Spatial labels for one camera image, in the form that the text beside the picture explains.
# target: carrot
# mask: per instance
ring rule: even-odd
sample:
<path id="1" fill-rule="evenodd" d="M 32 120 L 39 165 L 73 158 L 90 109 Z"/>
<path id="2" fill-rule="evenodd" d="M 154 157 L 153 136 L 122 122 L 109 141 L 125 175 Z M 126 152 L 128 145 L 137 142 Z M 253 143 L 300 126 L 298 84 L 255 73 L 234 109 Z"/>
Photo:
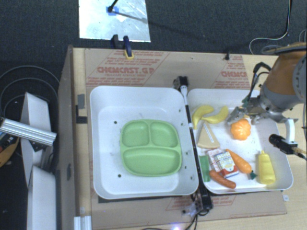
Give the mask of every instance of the carrot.
<path id="1" fill-rule="evenodd" d="M 235 165 L 238 167 L 238 169 L 245 174 L 250 174 L 252 169 L 248 162 L 246 162 L 243 158 L 241 158 L 239 155 L 234 153 L 233 151 L 226 149 L 230 153 L 230 156 L 232 160 L 234 161 Z"/>
<path id="2" fill-rule="evenodd" d="M 218 172 L 216 172 L 215 170 L 210 170 L 209 172 L 210 177 L 216 181 L 217 183 L 229 187 L 231 189 L 235 189 L 236 188 L 236 183 L 229 181 L 227 179 L 225 179 L 224 177 L 222 177 Z"/>

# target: yellow bottle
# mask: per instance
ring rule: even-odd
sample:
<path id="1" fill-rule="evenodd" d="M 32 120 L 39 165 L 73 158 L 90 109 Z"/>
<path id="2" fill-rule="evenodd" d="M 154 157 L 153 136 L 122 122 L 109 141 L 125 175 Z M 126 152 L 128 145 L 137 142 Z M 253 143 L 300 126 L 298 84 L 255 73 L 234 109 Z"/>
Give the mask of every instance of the yellow bottle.
<path id="1" fill-rule="evenodd" d="M 269 185 L 276 181 L 271 159 L 267 153 L 261 151 L 258 157 L 259 162 L 259 179 L 261 184 Z"/>

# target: black floor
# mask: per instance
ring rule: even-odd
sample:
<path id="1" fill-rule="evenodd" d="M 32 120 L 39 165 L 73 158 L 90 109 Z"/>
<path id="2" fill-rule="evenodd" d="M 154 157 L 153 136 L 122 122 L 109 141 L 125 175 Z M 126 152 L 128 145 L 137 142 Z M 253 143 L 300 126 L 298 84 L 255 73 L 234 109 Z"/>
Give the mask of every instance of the black floor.
<path id="1" fill-rule="evenodd" d="M 132 43 L 134 49 L 250 54 L 256 37 L 278 37 L 285 31 L 288 0 L 146 0 L 151 43 Z M 283 40 L 257 41 L 259 54 L 270 44 L 281 46 L 298 40 L 306 29 L 307 0 L 293 0 L 289 35 Z M 49 70 L 58 79 L 69 44 L 109 48 L 109 41 L 79 38 L 78 0 L 0 0 L 0 76 L 22 65 Z M 56 131 L 56 99 L 50 87 L 58 85 L 50 74 L 36 69 L 16 69 L 0 78 L 1 109 L 19 120 L 25 91 L 48 99 Z M 20 149 L 11 165 L 0 168 L 0 230 L 26 229 L 27 190 Z"/>

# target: banana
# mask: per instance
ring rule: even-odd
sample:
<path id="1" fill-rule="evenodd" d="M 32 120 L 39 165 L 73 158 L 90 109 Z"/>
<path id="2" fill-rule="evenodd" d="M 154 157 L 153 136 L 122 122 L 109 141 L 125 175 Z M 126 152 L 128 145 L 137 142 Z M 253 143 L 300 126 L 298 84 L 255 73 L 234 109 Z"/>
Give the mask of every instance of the banana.
<path id="1" fill-rule="evenodd" d="M 196 111 L 192 115 L 193 129 L 197 128 L 198 121 L 205 114 L 211 113 L 214 111 L 214 108 L 210 105 L 202 105 L 196 109 Z"/>
<path id="2" fill-rule="evenodd" d="M 217 115 L 202 117 L 202 120 L 206 120 L 210 124 L 217 124 L 224 121 L 228 116 L 228 107 L 223 106 L 220 112 Z"/>

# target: silver metal sheet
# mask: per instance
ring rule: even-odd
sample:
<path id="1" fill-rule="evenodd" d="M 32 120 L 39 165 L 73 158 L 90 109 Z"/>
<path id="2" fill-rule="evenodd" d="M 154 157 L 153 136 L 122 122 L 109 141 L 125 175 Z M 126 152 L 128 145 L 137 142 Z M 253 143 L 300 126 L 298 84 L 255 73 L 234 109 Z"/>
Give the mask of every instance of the silver metal sheet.
<path id="1" fill-rule="evenodd" d="M 79 0 L 80 38 L 109 40 L 118 34 L 130 41 L 150 42 L 145 0 L 118 0 L 117 13 L 108 13 L 114 0 Z"/>

